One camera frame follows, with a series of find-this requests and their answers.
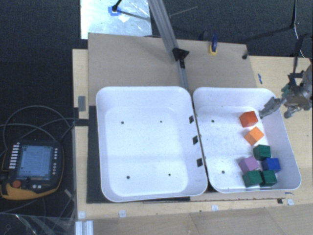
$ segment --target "plastic tray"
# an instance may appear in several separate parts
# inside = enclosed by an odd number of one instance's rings
[[[180,87],[106,87],[96,96],[101,189],[113,202],[207,188],[192,100]]]
[[[258,115],[272,96],[275,95],[266,89],[198,88],[194,92],[209,181],[217,191],[290,190],[300,186],[300,172],[280,111],[262,120]],[[272,157],[280,161],[281,171],[276,173],[278,183],[272,187],[246,188],[242,179],[238,162],[253,155],[254,147],[244,139],[254,126],[243,128],[239,120],[247,111],[255,111],[259,119],[255,126],[265,134],[254,146],[270,145]]]

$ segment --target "blue block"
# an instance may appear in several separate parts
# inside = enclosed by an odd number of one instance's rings
[[[274,170],[278,172],[281,170],[278,158],[266,158],[262,161],[263,170]]]

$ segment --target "wooden table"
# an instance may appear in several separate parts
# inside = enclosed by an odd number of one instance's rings
[[[288,82],[287,74],[292,71],[293,59],[288,57],[249,57],[253,75],[258,88],[267,88],[281,95],[281,88]],[[299,59],[298,69],[305,70],[310,64],[308,59]],[[79,118],[89,118],[88,113],[88,50],[73,50],[73,86],[74,106],[78,107],[78,96],[86,98],[86,110],[79,112]],[[87,156],[88,128],[76,126],[74,164],[77,186],[78,219],[103,219],[118,217],[120,210],[125,210],[127,216],[147,216],[160,214],[179,214],[191,212],[212,211],[212,205],[219,210],[237,210],[262,207],[282,207],[287,205],[287,199],[292,199],[295,205],[313,203],[312,180],[312,111],[295,113],[292,118],[284,119],[291,146],[302,176],[299,189],[291,192],[270,191],[249,193],[207,193],[191,198],[190,202],[174,203],[112,203],[87,204]],[[284,199],[278,204],[277,199]]]

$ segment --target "black clamp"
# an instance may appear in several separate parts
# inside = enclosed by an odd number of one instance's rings
[[[172,52],[173,52],[175,60],[176,61],[179,60],[180,67],[182,69],[184,69],[185,68],[184,59],[189,54],[189,51],[186,51],[186,50],[179,49],[179,48],[175,47],[175,48],[172,49]]]

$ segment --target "block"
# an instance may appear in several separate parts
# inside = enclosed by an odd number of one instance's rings
[[[258,118],[254,111],[243,113],[239,119],[243,127],[250,127],[258,122]]]
[[[274,170],[276,172],[280,171],[280,164],[278,158],[266,158],[262,161],[263,170]]]
[[[256,161],[254,156],[245,158],[239,162],[239,167],[245,174],[248,171],[255,170],[259,167],[258,162]]]
[[[253,148],[253,155],[256,160],[264,160],[266,158],[270,158],[270,147],[268,145],[259,144],[258,146]]]
[[[263,182],[260,184],[260,186],[273,186],[277,183],[275,171],[273,170],[261,171],[261,178]]]
[[[260,171],[258,170],[251,170],[246,172],[243,175],[243,180],[246,187],[257,185],[263,182]]]
[[[263,136],[264,136],[263,132],[260,131],[260,129],[258,127],[254,127],[251,131],[249,131],[245,135],[245,139],[249,142],[249,144],[254,145]]]

